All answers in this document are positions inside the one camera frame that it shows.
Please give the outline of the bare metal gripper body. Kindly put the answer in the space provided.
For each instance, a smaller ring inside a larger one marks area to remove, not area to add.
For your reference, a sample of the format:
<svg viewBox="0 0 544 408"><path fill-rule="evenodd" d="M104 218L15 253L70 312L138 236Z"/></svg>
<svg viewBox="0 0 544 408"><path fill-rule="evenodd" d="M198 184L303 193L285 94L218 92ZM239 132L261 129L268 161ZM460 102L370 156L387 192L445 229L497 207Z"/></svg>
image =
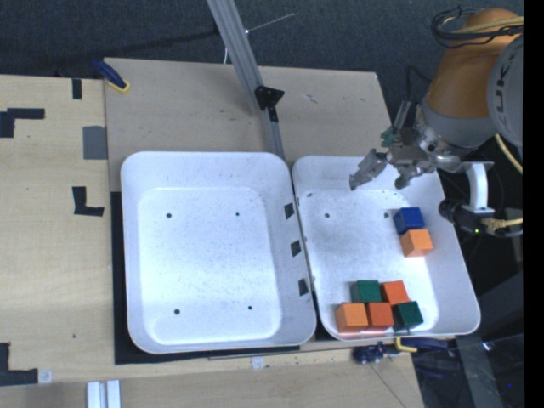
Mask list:
<svg viewBox="0 0 544 408"><path fill-rule="evenodd" d="M466 134L458 120L395 122L388 136L386 159L402 177L416 177L436 169L448 173L462 170L462 158L467 154L463 145Z"/></svg>

